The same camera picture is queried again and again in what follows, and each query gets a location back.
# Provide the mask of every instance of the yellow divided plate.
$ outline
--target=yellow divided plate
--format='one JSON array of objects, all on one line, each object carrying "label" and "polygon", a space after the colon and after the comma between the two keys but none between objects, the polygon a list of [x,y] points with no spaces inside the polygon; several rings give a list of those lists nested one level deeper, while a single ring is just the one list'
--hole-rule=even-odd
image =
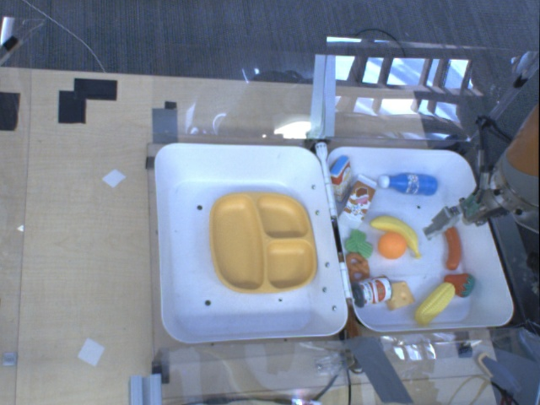
[{"label": "yellow divided plate", "polygon": [[308,284],[316,249],[304,207],[291,197],[239,192],[210,213],[210,248],[219,279],[242,293],[275,293]]}]

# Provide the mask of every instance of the orange fruit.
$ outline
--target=orange fruit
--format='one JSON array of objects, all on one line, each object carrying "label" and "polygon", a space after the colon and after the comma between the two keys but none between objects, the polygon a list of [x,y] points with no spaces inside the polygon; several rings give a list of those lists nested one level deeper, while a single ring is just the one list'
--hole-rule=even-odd
[{"label": "orange fruit", "polygon": [[401,234],[389,232],[379,239],[377,248],[384,258],[395,260],[405,253],[407,242]]}]

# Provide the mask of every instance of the white wire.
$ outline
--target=white wire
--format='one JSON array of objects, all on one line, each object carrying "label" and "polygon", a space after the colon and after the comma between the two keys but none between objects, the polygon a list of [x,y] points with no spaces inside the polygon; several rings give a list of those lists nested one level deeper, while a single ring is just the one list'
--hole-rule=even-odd
[{"label": "white wire", "polygon": [[92,48],[89,47],[89,45],[84,41],[82,40],[80,37],[78,37],[77,35],[75,35],[68,27],[64,27],[62,24],[60,24],[58,21],[56,21],[55,19],[53,19],[52,17],[50,17],[49,15],[47,15],[45,12],[43,12],[42,10],[40,10],[39,8],[37,8],[36,6],[34,6],[32,3],[30,3],[28,0],[20,0],[21,2],[24,2],[26,4],[28,4],[31,8],[33,8],[35,11],[39,12],[41,15],[43,15],[45,18],[49,19],[52,23],[56,24],[58,27],[60,27],[62,30],[68,32],[71,36],[73,36],[77,41],[79,41],[80,43],[82,43],[84,45],[84,47],[90,52],[90,54],[92,54],[92,57],[97,61],[98,65],[100,66],[101,70],[106,73],[107,71],[105,70],[105,68],[103,67],[103,65],[101,64],[101,61],[100,59],[95,55],[95,52],[92,51]]}]

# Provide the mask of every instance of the toy banana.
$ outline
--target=toy banana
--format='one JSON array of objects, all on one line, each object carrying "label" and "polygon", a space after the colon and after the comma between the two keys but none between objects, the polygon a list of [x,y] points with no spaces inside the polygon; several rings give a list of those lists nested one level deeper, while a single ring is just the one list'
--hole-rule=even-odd
[{"label": "toy banana", "polygon": [[370,222],[373,228],[382,231],[393,231],[401,234],[407,246],[414,252],[414,256],[420,258],[419,252],[419,238],[410,226],[405,224],[402,220],[394,218],[393,216],[379,216]]},{"label": "toy banana", "polygon": [[448,306],[455,293],[454,285],[447,282],[442,283],[418,307],[414,313],[414,319],[418,324],[427,326]]}]

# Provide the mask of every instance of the wooden table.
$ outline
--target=wooden table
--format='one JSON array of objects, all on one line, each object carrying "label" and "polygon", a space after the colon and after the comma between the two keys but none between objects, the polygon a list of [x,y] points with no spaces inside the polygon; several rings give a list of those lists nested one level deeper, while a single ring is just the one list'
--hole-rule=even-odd
[{"label": "wooden table", "polygon": [[[87,100],[86,124],[60,124],[58,92],[75,78],[116,80],[117,98]],[[311,87],[2,67],[0,91],[20,93],[17,130],[0,132],[0,352],[19,354],[15,367],[0,366],[0,404],[125,404],[130,375],[148,375],[153,358],[152,109],[176,102],[180,129],[194,104],[264,127],[276,106],[309,113]],[[126,177],[114,188],[102,181],[112,170]],[[78,359],[87,338],[105,347],[96,366]],[[436,376],[446,400],[478,373],[461,364],[459,375]],[[376,402],[365,375],[354,382],[354,402]],[[478,385],[469,384],[473,397]],[[327,403],[346,402],[346,390]]]}]

